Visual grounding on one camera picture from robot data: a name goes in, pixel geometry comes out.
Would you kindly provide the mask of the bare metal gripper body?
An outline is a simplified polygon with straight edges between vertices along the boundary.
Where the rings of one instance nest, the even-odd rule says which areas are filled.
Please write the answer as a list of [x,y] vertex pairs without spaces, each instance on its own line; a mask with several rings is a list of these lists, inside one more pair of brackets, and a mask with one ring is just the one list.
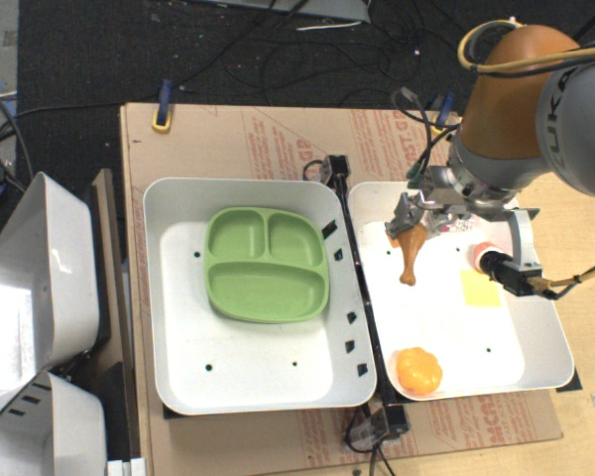
[[418,207],[498,219],[516,194],[515,190],[489,185],[460,167],[430,166],[420,182]]

